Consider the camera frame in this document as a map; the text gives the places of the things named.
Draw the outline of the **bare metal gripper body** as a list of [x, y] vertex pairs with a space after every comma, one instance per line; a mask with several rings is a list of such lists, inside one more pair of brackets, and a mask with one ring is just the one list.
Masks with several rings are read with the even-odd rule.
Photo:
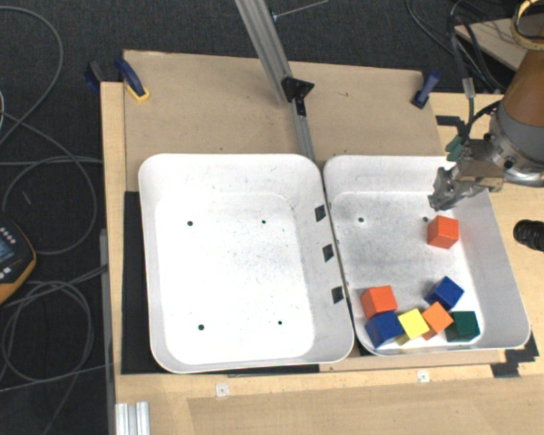
[[544, 128], [491, 127], [482, 139], [452, 141], [455, 181], [497, 191], [507, 182], [544, 187]]

